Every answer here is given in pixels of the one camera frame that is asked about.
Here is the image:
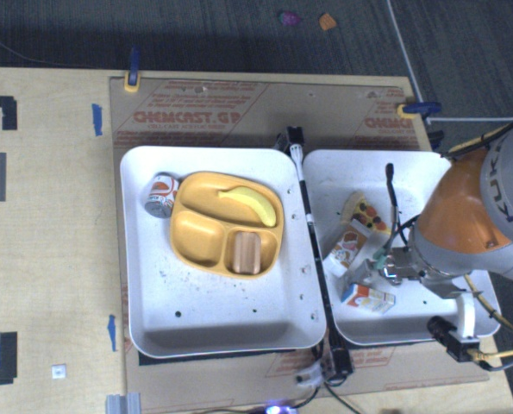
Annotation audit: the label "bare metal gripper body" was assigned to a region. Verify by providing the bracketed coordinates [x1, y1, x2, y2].
[382, 247, 430, 287]

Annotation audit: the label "orange and white carton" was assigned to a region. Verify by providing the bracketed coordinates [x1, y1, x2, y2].
[322, 218, 372, 279]
[340, 283, 397, 315]

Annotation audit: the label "white plastic tray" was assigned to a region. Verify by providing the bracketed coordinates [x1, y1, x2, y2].
[302, 148, 503, 347]
[119, 145, 328, 360]

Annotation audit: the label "toy pizza slice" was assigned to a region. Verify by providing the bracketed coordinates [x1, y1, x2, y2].
[339, 190, 391, 235]

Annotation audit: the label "thin black and white rod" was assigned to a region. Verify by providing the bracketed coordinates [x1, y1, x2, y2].
[288, 142, 348, 364]

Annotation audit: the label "yellow banana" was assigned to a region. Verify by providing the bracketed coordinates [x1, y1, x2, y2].
[216, 185, 278, 229]

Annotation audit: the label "orange divided plate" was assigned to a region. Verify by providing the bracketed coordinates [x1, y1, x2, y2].
[168, 170, 285, 280]

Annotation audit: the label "brown cardboard board red print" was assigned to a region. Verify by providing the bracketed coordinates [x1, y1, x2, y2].
[109, 75, 491, 412]

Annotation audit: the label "white and orange can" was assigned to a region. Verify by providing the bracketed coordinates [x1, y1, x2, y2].
[143, 172, 180, 220]

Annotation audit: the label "purple toy grapes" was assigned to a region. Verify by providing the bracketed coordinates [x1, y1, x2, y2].
[278, 10, 303, 28]

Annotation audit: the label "black cylinder on white bracket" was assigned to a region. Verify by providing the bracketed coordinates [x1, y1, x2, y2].
[426, 293, 482, 363]

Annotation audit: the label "black block with thin wires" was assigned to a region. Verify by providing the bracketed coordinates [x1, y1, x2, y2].
[323, 346, 355, 380]
[276, 125, 306, 153]

